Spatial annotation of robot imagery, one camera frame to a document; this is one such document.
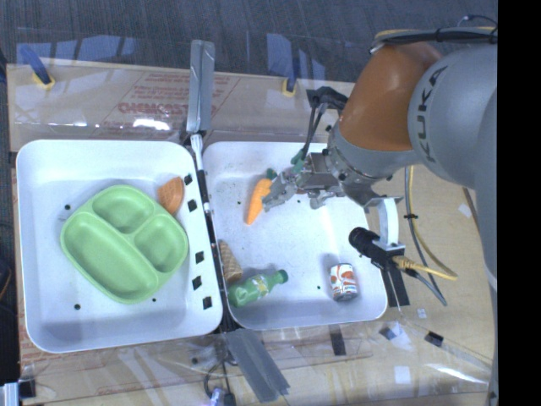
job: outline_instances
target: soda can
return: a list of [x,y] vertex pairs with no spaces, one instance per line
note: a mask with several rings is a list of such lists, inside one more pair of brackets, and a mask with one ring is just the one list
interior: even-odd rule
[[358,295],[357,281],[353,274],[353,266],[339,263],[329,270],[331,278],[332,298],[335,301],[347,301]]

